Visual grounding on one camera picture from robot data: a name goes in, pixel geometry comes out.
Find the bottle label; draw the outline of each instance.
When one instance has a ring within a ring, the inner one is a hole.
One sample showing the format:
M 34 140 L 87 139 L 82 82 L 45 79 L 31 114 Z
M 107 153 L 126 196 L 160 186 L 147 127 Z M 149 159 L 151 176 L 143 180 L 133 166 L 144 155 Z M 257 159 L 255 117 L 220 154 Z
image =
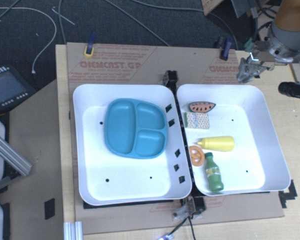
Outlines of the bottle label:
M 220 175 L 219 167 L 211 167 L 205 169 L 206 176 L 209 178 L 212 175 Z

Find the brown toy donut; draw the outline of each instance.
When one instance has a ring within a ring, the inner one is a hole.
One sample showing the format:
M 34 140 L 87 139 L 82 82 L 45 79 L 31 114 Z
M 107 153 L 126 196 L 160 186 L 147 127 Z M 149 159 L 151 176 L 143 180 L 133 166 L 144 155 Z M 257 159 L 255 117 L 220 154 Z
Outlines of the brown toy donut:
M 205 154 L 200 147 L 196 145 L 190 146 L 189 152 L 191 156 L 191 162 L 194 166 L 201 166 L 204 163 Z

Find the yellow bottle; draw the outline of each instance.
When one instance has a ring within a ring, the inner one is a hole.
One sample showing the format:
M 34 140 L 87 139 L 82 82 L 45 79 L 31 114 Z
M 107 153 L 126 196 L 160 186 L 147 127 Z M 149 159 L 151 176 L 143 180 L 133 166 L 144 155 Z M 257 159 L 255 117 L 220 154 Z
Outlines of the yellow bottle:
M 235 140 L 231 136 L 206 137 L 197 142 L 205 150 L 232 151 Z

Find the blue plate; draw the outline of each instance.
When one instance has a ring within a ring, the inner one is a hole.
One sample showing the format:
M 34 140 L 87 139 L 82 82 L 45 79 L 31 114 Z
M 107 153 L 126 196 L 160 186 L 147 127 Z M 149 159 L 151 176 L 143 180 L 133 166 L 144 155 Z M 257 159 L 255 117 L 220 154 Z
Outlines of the blue plate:
M 104 138 L 106 146 L 116 155 L 150 159 L 166 149 L 167 129 L 166 115 L 157 105 L 120 98 L 107 109 Z

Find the blue clip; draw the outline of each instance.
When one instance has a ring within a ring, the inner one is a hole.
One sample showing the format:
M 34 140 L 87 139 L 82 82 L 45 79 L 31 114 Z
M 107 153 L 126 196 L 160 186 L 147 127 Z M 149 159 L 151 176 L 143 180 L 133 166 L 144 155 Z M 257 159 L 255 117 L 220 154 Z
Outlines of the blue clip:
M 233 40 L 232 40 L 231 37 L 227 37 L 224 40 L 223 49 L 222 49 L 221 54 L 220 54 L 220 59 L 222 59 L 224 61 L 228 60 L 229 50 L 230 50 L 230 47 L 232 45 L 232 41 Z
M 95 38 L 96 38 L 96 33 L 93 32 L 91 35 L 90 35 L 90 39 L 89 39 L 89 43 L 88 45 L 85 47 L 84 49 L 84 56 L 86 58 L 91 58 L 92 55 L 94 54 L 94 42 L 95 42 Z

